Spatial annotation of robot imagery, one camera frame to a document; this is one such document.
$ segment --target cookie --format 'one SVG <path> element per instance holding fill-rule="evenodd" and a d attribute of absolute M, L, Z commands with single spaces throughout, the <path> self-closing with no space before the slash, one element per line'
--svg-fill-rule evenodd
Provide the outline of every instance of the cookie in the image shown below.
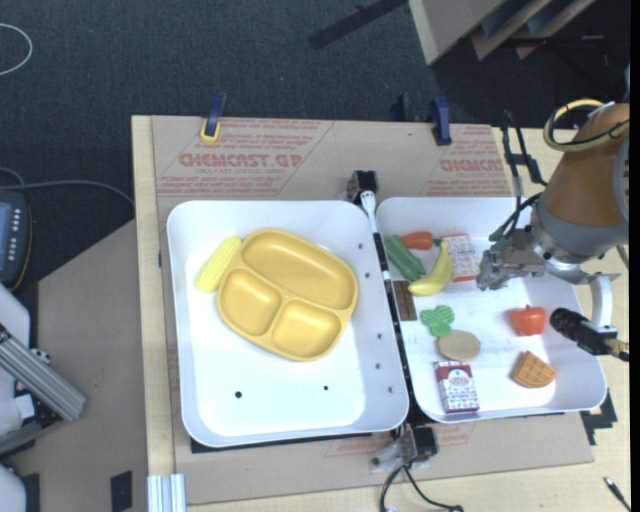
<path fill-rule="evenodd" d="M 518 359 L 512 378 L 522 386 L 542 388 L 550 384 L 556 375 L 558 371 L 553 366 L 527 350 Z"/>
<path fill-rule="evenodd" d="M 438 338 L 438 350 L 447 359 L 470 361 L 480 352 L 480 340 L 466 331 L 452 330 Z"/>

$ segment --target small box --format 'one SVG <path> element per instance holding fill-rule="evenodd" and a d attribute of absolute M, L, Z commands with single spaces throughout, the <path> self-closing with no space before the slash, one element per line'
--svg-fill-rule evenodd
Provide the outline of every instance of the small box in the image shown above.
<path fill-rule="evenodd" d="M 472 412 L 480 408 L 471 366 L 458 361 L 435 363 L 438 389 L 446 413 Z"/>
<path fill-rule="evenodd" d="M 463 233 L 440 238 L 449 242 L 449 257 L 453 262 L 453 282 L 473 281 L 480 273 L 480 267 L 471 237 Z"/>

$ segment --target black carpet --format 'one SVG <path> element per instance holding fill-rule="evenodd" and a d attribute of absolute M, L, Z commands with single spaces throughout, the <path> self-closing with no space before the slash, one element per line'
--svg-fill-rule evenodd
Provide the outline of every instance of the black carpet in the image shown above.
<path fill-rule="evenodd" d="M 505 46 L 480 62 L 466 38 L 431 67 L 402 0 L 0 0 L 3 23 L 29 35 L 33 54 L 0 74 L 0 167 L 27 183 L 94 180 L 132 195 L 131 116 L 205 116 L 217 90 L 236 117 L 388 121 L 407 94 L 417 117 L 444 96 L 454 123 L 497 125 L 510 109 L 524 127 L 577 97 L 618 101 L 631 0 L 596 1 L 526 59 Z M 0 26 L 0 73 L 26 51 Z M 13 184 L 0 171 L 0 186 Z M 126 200 L 95 187 L 28 199 L 23 286 L 133 218 Z"/>

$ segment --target toy food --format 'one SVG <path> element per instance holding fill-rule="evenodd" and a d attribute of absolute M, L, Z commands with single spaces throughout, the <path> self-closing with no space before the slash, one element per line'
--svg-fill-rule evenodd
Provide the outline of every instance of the toy food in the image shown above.
<path fill-rule="evenodd" d="M 541 334 L 547 314 L 543 308 L 528 306 L 509 311 L 509 321 L 518 336 Z"/>
<path fill-rule="evenodd" d="M 438 350 L 447 359 L 470 361 L 480 353 L 480 340 L 470 332 L 452 330 L 438 338 Z"/>
<path fill-rule="evenodd" d="M 453 275 L 453 262 L 449 257 L 448 247 L 449 244 L 442 241 L 440 244 L 440 254 L 438 254 L 438 259 L 436 259 L 433 270 L 425 277 L 409 285 L 409 291 L 413 295 L 418 297 L 433 295 L 447 285 Z"/>
<path fill-rule="evenodd" d="M 415 281 L 425 275 L 422 262 L 407 248 L 398 235 L 393 235 L 384 244 L 387 256 L 398 267 L 400 273 L 409 281 Z"/>
<path fill-rule="evenodd" d="M 473 412 L 480 408 L 471 366 L 457 361 L 435 363 L 438 389 L 445 413 Z"/>
<path fill-rule="evenodd" d="M 453 282 L 475 280 L 476 275 L 480 272 L 480 267 L 471 237 L 463 233 L 445 235 L 442 240 L 449 243 L 449 257 L 453 261 Z"/>
<path fill-rule="evenodd" d="M 440 240 L 437 238 L 433 238 L 433 234 L 429 231 L 416 231 L 414 233 L 408 233 L 406 235 L 402 235 L 400 240 L 404 242 L 409 249 L 420 249 L 423 251 L 427 251 L 431 249 L 434 245 L 439 245 Z"/>
<path fill-rule="evenodd" d="M 225 238 L 198 272 L 196 288 L 202 293 L 214 292 L 220 286 L 229 262 L 241 245 L 242 238 L 239 236 Z"/>
<path fill-rule="evenodd" d="M 409 283 L 407 281 L 394 281 L 393 290 L 396 295 L 396 305 L 400 320 L 417 320 L 418 313 L 413 303 L 413 296 L 409 293 Z"/>
<path fill-rule="evenodd" d="M 557 374 L 558 371 L 555 368 L 527 350 L 518 359 L 512 377 L 518 384 L 525 387 L 541 388 L 550 384 Z"/>
<path fill-rule="evenodd" d="M 455 314 L 449 306 L 437 306 L 420 312 L 420 321 L 431 329 L 434 336 L 449 334 L 454 320 Z"/>

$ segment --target black cable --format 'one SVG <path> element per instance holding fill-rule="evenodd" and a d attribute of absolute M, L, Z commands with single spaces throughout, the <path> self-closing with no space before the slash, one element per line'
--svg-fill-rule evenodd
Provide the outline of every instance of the black cable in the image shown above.
<path fill-rule="evenodd" d="M 404 469 L 404 472 L 407 475 L 407 477 L 409 478 L 409 481 L 411 482 L 411 485 L 413 485 L 413 488 L 420 495 L 420 497 L 423 500 L 425 500 L 427 503 L 430 503 L 431 505 L 434 505 L 436 507 L 443 508 L 443 509 L 447 510 L 448 512 L 464 512 L 464 508 L 462 508 L 462 505 L 445 505 L 443 503 L 438 503 L 437 501 L 433 501 L 433 500 L 430 500 L 429 498 L 427 498 L 427 496 L 420 490 L 420 488 L 418 487 L 418 484 L 416 483 L 416 481 L 411 476 L 411 473 L 409 472 L 409 467 L 408 466 L 402 466 L 402 469 Z"/>
<path fill-rule="evenodd" d="M 442 508 L 444 510 L 447 510 L 447 512 L 464 512 L 464 508 L 462 507 L 462 505 L 445 505 L 444 503 L 438 503 L 437 501 L 433 501 L 433 500 L 429 499 L 427 497 L 427 495 L 424 494 L 422 492 L 422 490 L 418 487 L 418 484 L 416 483 L 416 481 L 411 476 L 411 473 L 409 472 L 409 466 L 408 465 L 401 466 L 398 469 L 396 469 L 396 470 L 392 471 L 391 473 L 389 473 L 389 476 L 387 477 L 387 479 L 385 480 L 384 484 L 382 485 L 382 491 L 380 492 L 380 507 L 379 507 L 380 512 L 387 512 L 387 507 L 384 504 L 385 496 L 387 495 L 387 491 L 389 490 L 389 487 L 391 487 L 391 484 L 393 483 L 393 481 L 396 479 L 396 477 L 398 476 L 398 474 L 402 470 L 404 470 L 405 474 L 409 478 L 409 482 L 411 482 L 411 485 L 416 490 L 416 492 L 427 503 L 429 503 L 431 505 L 434 505 L 436 507 L 440 507 L 440 508 Z"/>
<path fill-rule="evenodd" d="M 20 183 L 20 186 L 22 188 L 25 187 L 25 182 L 24 179 L 22 178 L 22 176 L 20 176 L 19 173 L 17 173 L 16 171 L 14 171 L 13 169 L 9 169 L 8 167 L 0 167 L 0 171 L 9 174 L 10 176 L 12 176 L 13 178 L 15 178 L 16 181 L 18 181 Z"/>
<path fill-rule="evenodd" d="M 387 491 L 389 490 L 389 487 L 391 487 L 391 484 L 393 483 L 393 481 L 398 476 L 398 473 L 400 473 L 401 470 L 402 470 L 402 467 L 399 467 L 398 469 L 392 471 L 391 473 L 389 473 L 389 476 L 384 481 L 384 484 L 382 485 L 382 490 L 380 491 L 380 507 L 379 507 L 380 512 L 387 512 L 387 507 L 384 504 L 384 498 L 387 495 Z"/>
<path fill-rule="evenodd" d="M 122 192 L 122 190 L 112 187 L 111 185 L 107 185 L 106 183 L 101 183 L 99 181 L 91 181 L 91 180 L 60 180 L 60 181 L 45 181 L 42 183 L 26 183 L 23 185 L 10 185 L 5 187 L 0 187 L 0 190 L 26 190 L 26 189 L 34 189 L 34 188 L 46 188 L 46 187 L 67 187 L 67 186 L 76 186 L 76 185 L 85 185 L 91 187 L 99 187 L 109 190 L 114 194 L 119 195 L 123 199 L 125 199 L 131 206 L 135 207 L 135 201 L 133 198 L 129 197 L 127 194 Z"/>
<path fill-rule="evenodd" d="M 504 221 L 502 225 L 498 229 L 496 229 L 494 233 L 491 234 L 491 236 L 489 237 L 489 240 L 495 242 L 495 241 L 498 241 L 500 238 L 508 238 L 508 235 L 510 235 L 511 233 L 505 234 L 505 230 L 507 229 L 507 226 L 509 226 L 509 224 L 511 224 L 512 226 L 515 226 L 514 222 L 517 222 L 517 219 L 520 217 L 520 212 L 525 208 L 527 208 L 528 206 L 531 206 L 532 204 L 534 204 L 540 198 L 541 195 L 542 195 L 542 192 L 538 192 L 537 194 L 532 195 L 524 203 L 520 204 L 518 209 L 516 209 L 509 216 L 509 218 L 507 218 L 507 220 Z"/>
<path fill-rule="evenodd" d="M 518 223 L 518 217 L 519 217 L 519 212 L 520 212 L 520 206 L 522 203 L 522 186 L 520 184 L 520 173 L 518 172 L 518 166 L 516 165 L 516 159 L 513 156 L 513 153 L 511 151 L 511 144 L 509 143 L 509 124 L 512 122 L 513 120 L 513 116 L 511 115 L 511 113 L 508 110 L 504 111 L 504 121 L 502 123 L 502 146 L 504 147 L 504 156 L 505 159 L 507 160 L 507 163 L 509 164 L 509 168 L 511 169 L 511 175 L 513 176 L 513 178 L 516 180 L 516 184 L 514 185 L 516 187 L 516 217 L 512 220 L 511 222 L 511 227 L 507 230 L 507 232 L 505 233 L 506 230 L 506 226 L 503 229 L 502 232 L 502 236 L 504 236 L 505 238 L 509 238 L 509 236 L 511 235 L 511 233 L 513 232 L 513 230 L 515 229 L 517 223 Z"/>
<path fill-rule="evenodd" d="M 506 131 L 508 130 L 509 125 L 512 126 L 513 129 L 516 131 L 516 136 L 518 137 L 518 144 L 520 146 L 522 158 L 524 160 L 525 165 L 527 166 L 527 171 L 529 172 L 529 178 L 531 179 L 531 182 L 536 183 L 538 185 L 543 185 L 546 187 L 547 182 L 542 177 L 542 174 L 540 174 L 540 168 L 538 167 L 538 164 L 533 158 L 531 158 L 531 155 L 527 151 L 527 147 L 524 142 L 524 136 L 522 135 L 522 129 L 520 128 L 520 125 L 516 122 L 513 112 L 509 110 L 505 110 L 504 116 L 505 116 L 506 126 L 503 128 L 503 131 L 505 132 L 506 137 L 503 136 L 502 140 L 503 140 L 503 145 L 505 146 L 505 156 L 507 158 L 507 161 L 509 160 L 509 158 L 513 160 L 513 165 L 510 162 L 510 165 L 512 165 L 511 174 L 513 174 L 515 177 L 518 177 L 518 170 L 517 168 L 515 168 L 515 159 L 509 147 L 509 137 L 508 135 L 506 135 Z"/>

